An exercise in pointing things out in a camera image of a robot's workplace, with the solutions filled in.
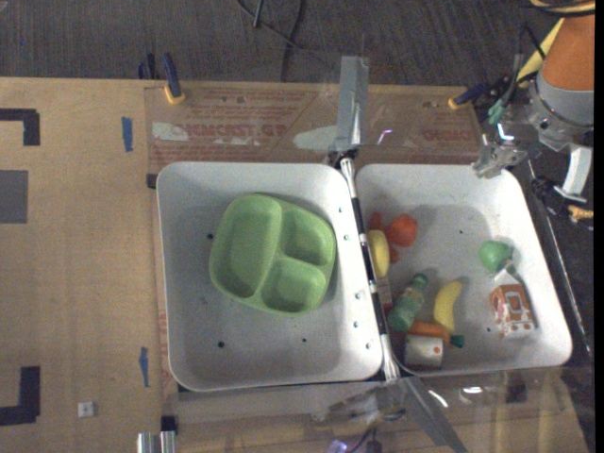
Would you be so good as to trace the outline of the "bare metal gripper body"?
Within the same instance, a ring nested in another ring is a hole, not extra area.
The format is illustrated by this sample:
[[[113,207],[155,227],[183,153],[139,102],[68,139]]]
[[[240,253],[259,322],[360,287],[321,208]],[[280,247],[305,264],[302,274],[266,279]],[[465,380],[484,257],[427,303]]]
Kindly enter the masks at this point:
[[[592,131],[592,126],[571,122],[548,108],[508,105],[489,111],[482,143],[490,148],[490,155],[531,155],[543,148],[569,153],[573,145],[583,144],[584,136]]]

